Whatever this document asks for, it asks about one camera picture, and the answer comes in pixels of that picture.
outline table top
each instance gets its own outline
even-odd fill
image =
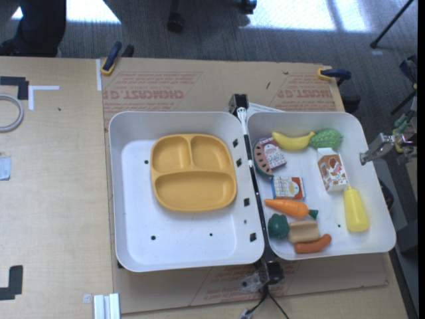
[[[96,60],[0,58],[0,76],[24,76],[33,110],[0,134],[0,153],[11,157],[11,177],[0,181],[0,288],[9,268],[22,265],[23,291],[0,300],[5,318],[91,318],[93,294],[114,292],[104,111]],[[11,86],[0,93],[14,95]],[[13,115],[0,102],[0,125]],[[382,286],[279,298],[290,318],[407,318],[388,253]],[[128,318],[237,318],[256,300],[128,314]],[[279,318],[265,301],[258,318]]]

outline mustard bottle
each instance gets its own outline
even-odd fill
[[[349,231],[360,232],[369,228],[369,220],[359,192],[350,185],[344,191],[344,208]]]

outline gray carpet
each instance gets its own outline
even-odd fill
[[[186,18],[181,33],[167,30],[171,0],[68,0],[68,28],[63,57],[99,58],[121,41],[134,56],[278,62],[320,62],[352,72],[340,86],[343,96],[361,97],[353,114],[368,143],[390,134],[390,113],[411,92],[399,64],[418,51],[418,0],[403,13],[378,48],[369,44],[408,0],[258,0],[254,16],[240,12],[239,0],[180,0]],[[0,0],[0,39],[13,36],[17,0]],[[408,223],[417,219],[417,200],[395,151],[384,159]],[[391,252],[406,309],[417,317],[397,255]]]

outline white ring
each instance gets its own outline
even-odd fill
[[[0,126],[0,132],[9,132],[18,127],[18,125],[22,122],[22,119],[24,117],[24,109],[22,107],[21,102],[16,99],[15,97],[9,96],[8,94],[0,94],[0,100],[8,100],[12,102],[14,105],[16,105],[19,109],[19,115],[18,118],[10,125],[8,126]]]

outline person's leg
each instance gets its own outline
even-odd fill
[[[13,38],[21,54],[56,56],[66,27],[66,0],[18,0],[23,17]]]

